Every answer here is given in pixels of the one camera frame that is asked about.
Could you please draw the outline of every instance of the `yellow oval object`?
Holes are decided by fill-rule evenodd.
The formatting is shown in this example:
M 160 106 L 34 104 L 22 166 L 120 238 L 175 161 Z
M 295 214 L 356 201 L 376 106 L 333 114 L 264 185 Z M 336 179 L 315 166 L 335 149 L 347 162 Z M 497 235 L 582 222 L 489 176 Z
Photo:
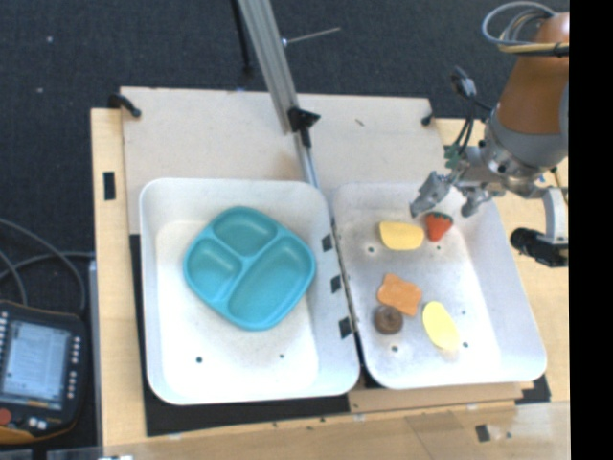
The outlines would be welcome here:
M 382 221 L 379 233 L 385 246 L 392 250 L 417 249 L 423 242 L 423 228 L 403 221 Z
M 438 347 L 453 351 L 460 345 L 456 325 L 440 302 L 430 302 L 423 308 L 423 327 L 430 340 Z

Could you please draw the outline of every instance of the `display screen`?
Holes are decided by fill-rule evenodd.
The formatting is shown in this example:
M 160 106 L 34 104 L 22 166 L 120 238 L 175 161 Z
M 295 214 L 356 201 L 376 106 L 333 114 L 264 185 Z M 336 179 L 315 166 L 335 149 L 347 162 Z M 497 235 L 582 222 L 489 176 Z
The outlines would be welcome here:
M 60 407 L 70 333 L 20 320 L 12 321 L 8 331 L 0 397 Z

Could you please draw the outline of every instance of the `red button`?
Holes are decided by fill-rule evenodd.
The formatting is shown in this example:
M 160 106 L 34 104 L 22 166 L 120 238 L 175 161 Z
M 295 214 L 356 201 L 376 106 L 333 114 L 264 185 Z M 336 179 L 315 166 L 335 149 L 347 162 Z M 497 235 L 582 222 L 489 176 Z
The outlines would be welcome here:
M 6 426 L 8 423 L 11 422 L 11 419 L 12 419 L 11 412 L 5 407 L 2 407 L 0 409 L 0 426 Z

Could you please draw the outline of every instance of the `dark floor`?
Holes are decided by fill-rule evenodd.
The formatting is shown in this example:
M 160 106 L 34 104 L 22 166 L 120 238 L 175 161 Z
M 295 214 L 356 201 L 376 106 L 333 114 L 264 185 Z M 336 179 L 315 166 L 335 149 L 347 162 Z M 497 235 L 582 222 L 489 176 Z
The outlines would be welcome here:
M 510 1 L 271 0 L 286 38 L 342 28 L 287 48 L 299 92 L 426 97 L 440 117 L 465 114 L 449 86 L 454 65 L 495 103 L 512 58 L 480 27 Z M 94 250 L 89 110 L 123 85 L 233 89 L 241 67 L 230 0 L 0 0 L 0 218 L 59 249 Z M 258 73 L 247 88 L 264 89 Z M 6 228 L 0 249 L 14 261 L 41 250 Z M 34 305 L 74 307 L 61 265 L 26 277 Z M 15 292 L 0 281 L 0 298 Z M 75 430 L 45 447 L 93 444 L 94 417 L 89 403 Z

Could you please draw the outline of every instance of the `blue plate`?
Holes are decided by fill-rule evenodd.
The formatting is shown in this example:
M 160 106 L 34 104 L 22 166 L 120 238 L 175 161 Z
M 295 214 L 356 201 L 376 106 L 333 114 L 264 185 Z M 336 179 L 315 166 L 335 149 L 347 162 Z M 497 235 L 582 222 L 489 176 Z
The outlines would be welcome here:
M 229 321 L 247 331 L 265 331 L 305 294 L 315 258 L 277 221 L 239 206 L 218 215 L 196 236 L 183 272 L 195 294 Z

